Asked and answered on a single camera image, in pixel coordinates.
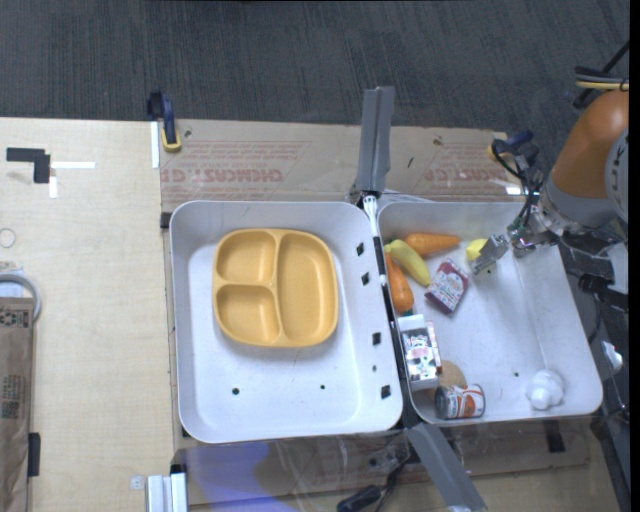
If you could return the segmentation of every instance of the clamp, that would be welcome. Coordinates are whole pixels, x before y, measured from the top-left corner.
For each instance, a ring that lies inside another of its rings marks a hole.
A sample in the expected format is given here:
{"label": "clamp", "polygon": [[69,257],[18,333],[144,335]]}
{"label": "clamp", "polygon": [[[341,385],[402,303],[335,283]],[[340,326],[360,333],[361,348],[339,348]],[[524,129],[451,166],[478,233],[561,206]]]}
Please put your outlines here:
{"label": "clamp", "polygon": [[170,153],[180,151],[182,143],[176,130],[173,105],[169,96],[160,91],[152,92],[147,99],[147,115],[150,120],[162,118],[164,126],[160,130],[160,138],[164,150]]}

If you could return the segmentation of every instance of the gray carpet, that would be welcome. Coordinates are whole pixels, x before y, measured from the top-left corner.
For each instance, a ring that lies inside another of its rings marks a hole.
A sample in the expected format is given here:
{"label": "gray carpet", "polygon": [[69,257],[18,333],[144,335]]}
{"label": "gray carpet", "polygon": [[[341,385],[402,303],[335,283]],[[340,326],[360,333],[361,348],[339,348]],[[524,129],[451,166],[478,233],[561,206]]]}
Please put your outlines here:
{"label": "gray carpet", "polygon": [[178,118],[359,124],[393,85],[394,124],[528,128],[549,164],[574,66],[630,32],[629,0],[0,4],[0,116],[141,120],[159,89]]}

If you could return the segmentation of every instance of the wooden table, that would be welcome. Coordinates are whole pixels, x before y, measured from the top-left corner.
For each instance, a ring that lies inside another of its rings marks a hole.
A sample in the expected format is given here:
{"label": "wooden table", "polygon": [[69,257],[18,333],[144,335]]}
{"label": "wooden table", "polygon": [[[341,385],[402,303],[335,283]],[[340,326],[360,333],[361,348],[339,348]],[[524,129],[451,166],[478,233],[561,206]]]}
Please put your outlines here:
{"label": "wooden table", "polygon": [[[32,164],[0,161],[0,227],[16,234],[11,248],[0,248],[0,261],[22,264],[43,301],[32,393],[31,431],[42,438],[40,475],[30,480],[33,512],[142,511],[144,491],[135,488],[135,477],[168,474],[174,455],[161,186],[151,126],[0,119],[3,152],[39,148],[52,162],[95,164],[58,169],[53,199],[49,186],[34,184]],[[491,510],[614,510],[595,439],[589,449],[584,466],[475,483]],[[335,510],[336,501],[290,504]],[[429,484],[401,487],[388,507],[444,510]],[[219,509],[247,510],[233,503]]]}

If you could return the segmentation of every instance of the small package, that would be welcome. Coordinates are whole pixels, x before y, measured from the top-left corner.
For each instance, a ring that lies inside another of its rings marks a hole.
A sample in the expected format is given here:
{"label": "small package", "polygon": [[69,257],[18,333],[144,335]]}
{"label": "small package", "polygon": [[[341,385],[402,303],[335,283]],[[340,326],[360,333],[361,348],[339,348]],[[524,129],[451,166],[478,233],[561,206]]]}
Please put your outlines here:
{"label": "small package", "polygon": [[453,313],[469,286],[469,276],[451,258],[438,267],[424,294],[425,298],[445,314]]}
{"label": "small package", "polygon": [[442,371],[440,352],[432,322],[422,315],[398,318],[409,383],[413,390],[435,388]]}

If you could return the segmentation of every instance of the white tape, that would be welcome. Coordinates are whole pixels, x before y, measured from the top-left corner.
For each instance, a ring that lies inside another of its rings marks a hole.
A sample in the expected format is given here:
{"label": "white tape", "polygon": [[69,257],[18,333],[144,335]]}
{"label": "white tape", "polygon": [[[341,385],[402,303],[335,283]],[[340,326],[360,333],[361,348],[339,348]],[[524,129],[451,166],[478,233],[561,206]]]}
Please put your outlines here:
{"label": "white tape", "polygon": [[523,194],[522,188],[515,183],[509,183],[508,181],[491,179],[489,180],[491,183],[495,183],[496,185],[501,185],[504,187],[505,192],[510,196],[519,196]]}
{"label": "white tape", "polygon": [[95,162],[51,162],[52,169],[95,169]]}
{"label": "white tape", "polygon": [[49,197],[51,199],[58,197],[58,177],[55,174],[49,175]]}
{"label": "white tape", "polygon": [[154,169],[160,167],[160,140],[158,122],[151,123],[151,166]]}

